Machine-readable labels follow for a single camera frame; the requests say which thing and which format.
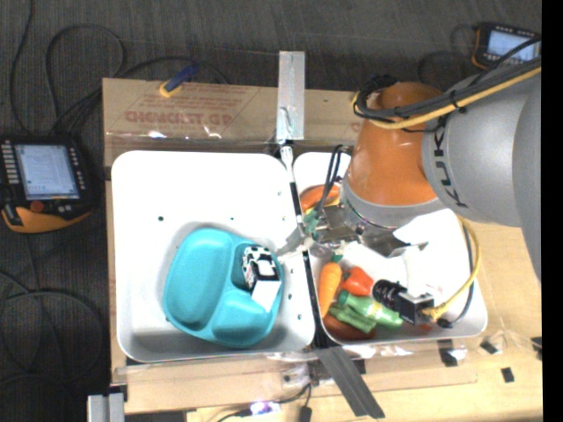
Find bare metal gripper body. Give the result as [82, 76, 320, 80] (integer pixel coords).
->
[311, 204, 396, 245]

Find black and white carton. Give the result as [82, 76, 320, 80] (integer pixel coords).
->
[241, 244, 283, 313]

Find orange burger bun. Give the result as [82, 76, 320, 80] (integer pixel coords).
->
[299, 184, 342, 215]

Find orange carrot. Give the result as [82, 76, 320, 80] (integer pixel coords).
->
[317, 252, 345, 319]

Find red pepper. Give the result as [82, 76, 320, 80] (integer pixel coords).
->
[340, 266, 376, 298]

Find green bean pods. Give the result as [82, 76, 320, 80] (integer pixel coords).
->
[328, 305, 378, 335]

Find green and yellow toy vegetable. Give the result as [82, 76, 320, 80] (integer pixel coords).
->
[336, 289, 405, 330]

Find blue divided plate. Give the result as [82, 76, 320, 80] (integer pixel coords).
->
[162, 228, 285, 351]

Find white plastic tray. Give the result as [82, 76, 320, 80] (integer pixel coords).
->
[291, 150, 489, 347]
[110, 149, 318, 364]

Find brown cardboard board red print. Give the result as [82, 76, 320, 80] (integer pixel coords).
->
[101, 76, 543, 415]

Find black cylinder on white bracket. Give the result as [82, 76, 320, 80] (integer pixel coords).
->
[371, 222, 435, 326]

